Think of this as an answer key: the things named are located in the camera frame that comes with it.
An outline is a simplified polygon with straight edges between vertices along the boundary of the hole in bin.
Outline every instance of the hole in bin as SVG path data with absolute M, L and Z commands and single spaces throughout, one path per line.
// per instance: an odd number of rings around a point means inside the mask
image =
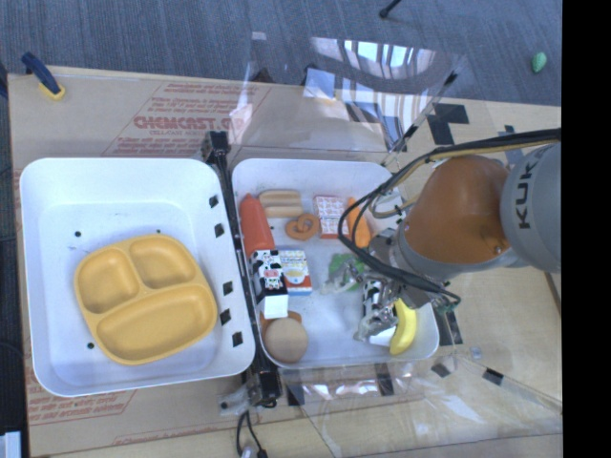
M 235 332 L 232 336 L 232 339 L 233 339 L 233 347 L 239 346 L 240 344 L 243 343 L 241 332 Z
M 219 317 L 221 318 L 221 325 L 225 325 L 231 321 L 231 312 L 229 312 L 229 309 L 223 310 Z

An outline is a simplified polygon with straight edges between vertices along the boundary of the white box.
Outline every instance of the white box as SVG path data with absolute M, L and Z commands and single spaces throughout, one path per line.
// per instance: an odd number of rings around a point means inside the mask
M 47 390 L 74 397 L 248 368 L 254 336 L 212 168 L 194 159 L 44 158 L 24 169 L 20 190 L 33 369 Z M 94 250 L 156 232 L 179 240 L 195 257 L 223 323 L 168 358 L 119 364 L 88 348 L 92 335 L 74 293 L 74 270 Z
M 315 196 L 360 198 L 389 177 L 390 172 L 386 168 L 361 161 L 250 158 L 234 168 L 232 183 L 237 204 L 246 194 L 255 197 L 265 190 L 294 189 L 302 194 L 305 212 L 313 213 Z M 374 232 L 396 226 L 396 219 L 381 221 L 369 213 L 366 216 Z M 419 360 L 429 358 L 437 350 L 439 329 L 429 303 L 418 309 L 418 328 L 413 344 L 399 356 L 392 357 L 387 347 L 354 340 L 353 334 L 363 316 L 361 292 L 326 295 L 319 292 L 327 280 L 332 256 L 349 253 L 349 250 L 338 239 L 314 236 L 306 241 L 296 241 L 284 231 L 288 219 L 268 221 L 277 249 L 305 251 L 313 285 L 312 293 L 307 297 L 288 298 L 288 310 L 302 316 L 302 324 L 309 338 L 307 352 L 296 364 L 278 362 L 268 354 L 279 367 L 299 369 Z

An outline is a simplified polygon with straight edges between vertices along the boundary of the yellow divided plate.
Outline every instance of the yellow divided plate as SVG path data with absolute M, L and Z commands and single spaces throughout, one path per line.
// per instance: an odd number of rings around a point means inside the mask
M 121 364 L 145 364 L 212 331 L 218 308 L 197 262 L 162 234 L 110 244 L 76 268 L 74 289 L 95 342 Z

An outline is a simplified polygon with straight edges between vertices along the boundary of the black cable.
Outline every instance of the black cable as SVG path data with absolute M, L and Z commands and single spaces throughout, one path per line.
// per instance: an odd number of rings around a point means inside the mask
M 250 421 L 250 411 L 249 410 L 244 412 L 240 416 L 240 419 L 238 420 L 238 429 L 237 429 L 237 432 L 236 432 L 236 451 L 238 452 L 238 456 L 242 456 L 242 453 L 243 453 L 242 446 L 240 445 L 240 431 L 242 430 L 244 419 L 246 420 L 246 424 L 248 425 L 248 430 L 250 431 L 250 435 L 255 440 L 255 443 L 257 444 L 257 448 L 259 449 L 259 451 L 257 452 L 257 456 L 258 457 L 259 456 L 262 456 L 262 457 L 263 456 L 267 456 L 267 452 L 261 446 L 261 443 L 259 442 L 259 439 L 257 438 L 257 435 L 255 434 L 254 429 L 252 428 L 252 423 Z
M 0 61 L 0 96 L 9 99 L 9 72 Z
M 7 341 L 0 341 L 0 347 L 5 347 L 6 349 L 9 349 L 23 360 L 23 351 L 19 349 L 15 344 L 9 343 Z
M 540 131 L 530 131 L 527 133 L 499 135 L 496 137 L 464 142 L 462 144 L 453 144 L 451 146 L 439 146 L 432 151 L 414 159 L 406 166 L 401 168 L 398 172 L 393 174 L 389 180 L 383 183 L 383 185 L 385 185 L 383 192 L 388 190 L 390 186 L 394 187 L 395 181 L 398 178 L 401 178 L 411 167 L 413 167 L 414 164 L 422 160 L 430 162 L 432 158 L 437 155 L 470 151 L 480 151 L 481 153 L 484 153 L 486 150 L 492 150 L 494 148 L 501 148 L 503 151 L 507 151 L 510 149 L 528 147 L 531 144 L 539 144 L 541 142 L 560 141 L 560 139 L 561 128 L 558 127 L 556 129 L 543 129 Z

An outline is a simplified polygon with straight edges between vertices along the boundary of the cardboard surface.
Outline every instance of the cardboard surface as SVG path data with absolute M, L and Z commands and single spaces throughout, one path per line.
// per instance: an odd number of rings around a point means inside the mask
M 59 102 L 40 93 L 35 77 L 10 76 L 18 228 L 21 225 L 19 175 L 25 166 L 40 157 L 192 157 L 199 155 L 201 140 L 208 129 L 225 127 L 237 144 L 231 153 L 234 162 L 248 156 L 282 157 L 287 151 L 299 157 L 363 159 L 386 156 L 383 138 L 374 125 L 366 127 L 345 122 L 339 104 L 328 99 L 313 98 L 303 105 L 303 90 L 299 87 L 63 68 L 52 68 L 52 71 L 57 73 L 58 81 L 67 90 L 66 97 Z M 469 118 L 469 123 L 448 122 L 456 141 L 488 137 L 512 129 L 522 132 L 560 124 L 558 108 L 458 100 L 445 102 L 463 108 Z M 298 105 L 288 113 L 286 107 L 290 103 Z M 32 114 L 32 110 L 37 110 L 37 114 Z M 341 124 L 346 127 L 330 138 L 330 144 L 337 149 L 317 150 L 320 137 L 312 131 L 315 128 L 320 131 L 322 127 L 329 131 Z M 434 127 L 427 123 L 421 126 L 409 142 L 410 153 L 430 150 L 434 134 Z M 20 232 L 18 246 L 22 260 Z M 218 398 L 237 389 L 241 384 L 239 377 L 72 399 L 46 392 L 32 371 L 23 262 L 19 269 L 32 456 L 74 451 L 83 451 L 82 456 L 96 456 L 95 451 L 85 452 L 96 448 L 98 456 L 121 456 L 120 453 L 167 456 L 173 452 L 180 456 L 200 455 L 203 443 L 215 443 L 214 436 L 221 436 L 222 444 L 210 449 L 234 452 L 237 417 L 221 415 Z M 533 389 L 535 393 L 528 394 L 529 398 L 543 397 L 552 404 L 556 399 L 561 400 L 560 317 L 544 274 L 525 269 L 467 275 L 455 280 L 452 288 L 463 295 L 463 304 L 456 312 L 464 340 L 464 344 L 457 347 L 459 353 L 507 376 L 507 383 L 517 381 Z M 341 383 L 349 375 L 344 369 L 334 371 L 326 372 L 326 382 L 331 382 L 335 375 Z M 451 401 L 458 410 L 466 409 L 460 406 L 461 395 L 465 392 L 465 399 L 478 402 L 478 394 L 468 388 L 453 389 L 450 385 L 447 391 L 453 392 Z M 523 425 L 534 419 L 541 423 L 536 413 L 526 412 L 517 414 L 516 421 L 499 424 L 497 420 L 502 418 L 502 412 L 498 412 L 498 406 L 506 402 L 501 399 L 492 403 L 490 411 L 479 415 L 485 426 L 479 427 L 476 434 L 472 433 L 476 420 L 454 427 L 455 421 L 449 419 L 427 436 L 425 429 L 414 427 L 409 416 L 426 417 L 433 426 L 440 424 L 436 420 L 439 414 L 429 413 L 426 406 L 418 402 L 416 400 L 415 404 L 410 399 L 402 402 L 400 398 L 368 400 L 355 396 L 341 403 L 337 401 L 333 406 L 320 404 L 301 408 L 288 406 L 282 399 L 277 408 L 259 412 L 257 422 L 263 425 L 259 427 L 262 437 L 268 437 L 269 442 L 289 444 L 285 438 L 290 436 L 290 449 L 294 449 L 293 443 L 311 443 L 312 450 L 320 451 L 318 456 L 340 456 L 349 449 L 350 452 L 357 449 L 360 455 L 377 451 L 391 456 L 412 449 L 414 443 L 409 439 L 389 434 L 389 416 L 393 417 L 395 429 L 400 429 L 403 436 L 419 436 L 419 443 L 426 447 L 512 436 L 515 422 Z M 534 432 L 561 433 L 558 416 L 554 417 L 553 409 L 550 412 L 551 422 L 543 419 L 545 422 L 539 429 L 535 427 Z M 372 423 L 376 424 L 375 432 L 359 432 L 361 427 Z M 129 444 L 137 448 L 113 448 Z M 553 442 L 550 447 L 556 451 L 558 443 Z M 298 450 L 301 453 L 307 450 L 307 453 L 292 456 L 311 456 L 308 448 L 298 447 Z M 329 454 L 325 455 L 324 450 L 329 450 Z

